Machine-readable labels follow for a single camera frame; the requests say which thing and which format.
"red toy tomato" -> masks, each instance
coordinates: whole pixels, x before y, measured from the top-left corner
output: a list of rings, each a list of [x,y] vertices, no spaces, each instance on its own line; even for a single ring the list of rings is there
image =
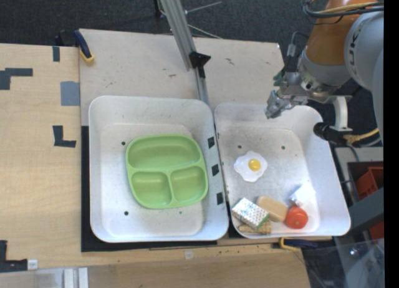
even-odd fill
[[[307,213],[300,207],[292,207],[288,210],[286,217],[286,225],[290,228],[300,229],[305,227],[309,217]]]

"wire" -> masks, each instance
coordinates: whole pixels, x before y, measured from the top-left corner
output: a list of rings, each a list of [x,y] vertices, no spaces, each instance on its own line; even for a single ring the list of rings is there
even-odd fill
[[[381,137],[378,137],[378,138],[376,138],[374,141],[372,141],[372,142],[370,142],[370,143],[367,143],[367,144],[361,144],[359,147],[361,148],[361,147],[370,147],[370,146],[374,146],[374,145],[376,145],[376,144],[378,144],[378,143],[380,143],[381,142]]]
[[[356,89],[354,89],[352,91],[352,93],[350,94],[350,96],[354,97],[355,95],[357,95],[359,93],[359,91],[362,89],[363,87],[361,87],[359,84],[357,85]]]
[[[350,148],[353,155],[355,155],[356,161],[360,161],[360,158],[359,158],[359,155],[357,155],[356,149],[351,144],[348,144],[347,146]]]
[[[355,142],[358,142],[360,140],[364,140],[365,138],[368,138],[370,136],[373,136],[374,134],[377,134],[379,132],[379,129],[375,128],[371,132],[368,132],[366,134],[361,134],[361,135],[352,135],[352,134],[347,134],[344,135],[343,138],[348,141],[348,143],[353,144]]]
[[[367,6],[376,6],[376,5],[382,5],[382,2],[366,2],[359,4],[350,4],[348,6],[333,7],[331,9],[323,11],[316,11],[315,13],[333,13],[333,12],[348,11],[353,9],[363,9],[366,8]]]
[[[364,13],[369,13],[369,12],[384,11],[384,6],[383,6],[384,2],[383,1],[353,4],[353,5],[349,5],[349,6],[342,6],[342,7],[323,10],[323,11],[313,11],[310,8],[310,5],[314,1],[315,0],[302,0],[301,1],[302,11],[307,16],[325,19],[328,17],[344,17],[344,16],[350,16],[353,14],[364,14]]]
[[[307,34],[304,34],[304,33],[299,32],[299,31],[295,31],[294,33],[292,33],[292,36],[291,36],[291,43],[292,43],[292,44],[294,43],[295,38],[296,38],[297,35],[298,35],[298,36],[303,36],[305,39],[308,39],[308,38],[309,38],[309,36],[308,36]]]
[[[218,1],[218,2],[215,2],[215,3],[207,4],[206,6],[196,7],[195,9],[187,10],[186,14],[189,14],[191,12],[195,12],[195,11],[198,11],[198,10],[206,9],[207,7],[217,6],[218,4],[222,4],[222,1]]]
[[[192,26],[191,24],[188,24],[188,26],[189,26],[189,27],[192,27],[194,30],[197,30],[197,31],[200,31],[200,32],[206,34],[207,36],[211,36],[211,37],[215,37],[215,38],[217,38],[217,39],[221,39],[221,37],[218,37],[218,36],[216,36],[216,35],[214,35],[214,34],[212,34],[212,33],[209,33],[209,32],[206,32],[206,31],[204,31],[204,30],[201,30],[200,28],[195,27],[195,26]]]
[[[339,21],[341,21],[344,17],[340,16],[336,21],[334,22],[319,22],[319,23],[314,23],[315,26],[321,26],[323,24],[337,24]]]

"red container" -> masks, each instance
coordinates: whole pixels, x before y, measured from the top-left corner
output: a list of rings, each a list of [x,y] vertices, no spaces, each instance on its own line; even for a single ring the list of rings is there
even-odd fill
[[[369,167],[367,172],[362,175],[355,186],[359,199],[364,199],[368,195],[374,193],[383,186],[384,183],[384,167]],[[370,228],[370,234],[373,239],[384,237],[384,222],[381,222]]]

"small box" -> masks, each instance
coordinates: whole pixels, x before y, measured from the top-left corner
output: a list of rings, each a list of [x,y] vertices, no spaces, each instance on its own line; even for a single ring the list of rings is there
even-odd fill
[[[256,204],[269,212],[269,219],[277,223],[281,223],[286,220],[288,207],[276,201],[268,196],[259,196],[256,200]]]
[[[240,221],[246,223],[253,229],[259,229],[262,224],[269,218],[269,212],[260,208],[252,201],[241,198],[232,208],[231,213]]]
[[[304,183],[298,190],[289,197],[289,200],[298,207],[305,205],[310,199],[316,195],[310,182]]]

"black tape marking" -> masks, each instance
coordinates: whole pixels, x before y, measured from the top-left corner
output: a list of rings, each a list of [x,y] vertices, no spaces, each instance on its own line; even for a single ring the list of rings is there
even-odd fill
[[[60,89],[61,89],[61,106],[80,105],[79,83],[73,81],[61,82]]]
[[[76,146],[76,141],[65,141],[64,140],[64,128],[62,125],[53,125],[52,130],[54,132],[54,146],[61,147],[72,147]]]
[[[6,67],[6,72],[11,76],[33,76],[33,69],[10,69]]]
[[[216,200],[218,205],[223,204],[223,194],[222,192],[216,194]]]
[[[0,240],[0,272],[15,272],[27,270],[27,259],[8,261],[6,259],[7,241]]]
[[[217,173],[219,173],[219,165],[213,165],[212,166],[212,176],[216,175]]]
[[[9,90],[11,83],[11,75],[6,71],[0,71],[0,90]]]
[[[0,90],[9,90],[11,76],[33,76],[33,69],[11,69],[5,68],[0,71]]]
[[[214,145],[214,137],[208,138],[208,147],[211,148]]]
[[[60,48],[57,46],[52,47],[52,60],[53,62],[60,62]]]

